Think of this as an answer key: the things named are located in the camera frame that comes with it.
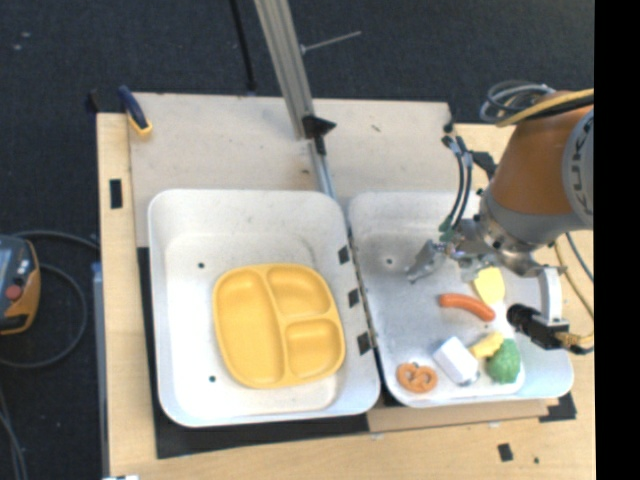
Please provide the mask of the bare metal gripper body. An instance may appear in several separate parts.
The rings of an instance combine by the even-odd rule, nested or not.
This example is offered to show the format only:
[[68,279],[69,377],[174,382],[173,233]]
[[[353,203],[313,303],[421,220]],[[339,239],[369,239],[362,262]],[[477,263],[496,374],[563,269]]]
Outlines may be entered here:
[[533,253],[546,244],[544,217],[472,217],[446,231],[452,258],[480,270],[491,264],[518,276],[536,276],[542,266]]

